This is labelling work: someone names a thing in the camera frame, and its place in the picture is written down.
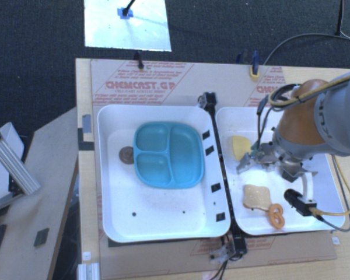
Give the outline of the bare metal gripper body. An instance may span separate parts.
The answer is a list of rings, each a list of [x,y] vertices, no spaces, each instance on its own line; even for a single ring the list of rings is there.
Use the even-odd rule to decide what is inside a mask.
[[[308,171],[303,168],[303,160],[297,159],[285,152],[279,145],[268,143],[254,143],[252,146],[252,158],[267,171],[278,167],[281,171],[281,177],[289,182],[294,182],[297,178],[306,173],[311,176],[317,174],[316,171]]]

